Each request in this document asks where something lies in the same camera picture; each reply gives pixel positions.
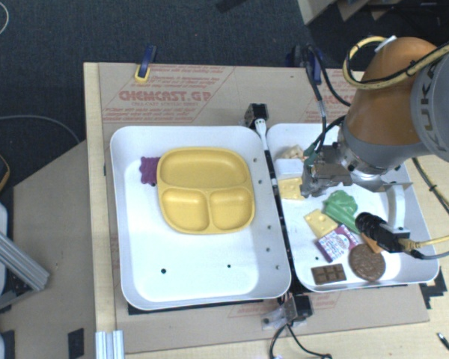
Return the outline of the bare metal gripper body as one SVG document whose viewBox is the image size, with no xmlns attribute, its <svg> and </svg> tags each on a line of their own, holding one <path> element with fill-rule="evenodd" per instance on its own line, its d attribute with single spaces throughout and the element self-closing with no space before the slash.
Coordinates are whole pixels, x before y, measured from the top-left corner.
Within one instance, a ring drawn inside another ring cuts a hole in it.
<svg viewBox="0 0 449 359">
<path fill-rule="evenodd" d="M 382 176 L 389 168 L 374 166 L 356 155 L 344 142 L 334 142 L 313 152 L 304 162 L 302 176 L 308 175 L 320 181 L 329 177 L 351 177 L 353 184 L 367 190 L 381 190 Z"/>
</svg>

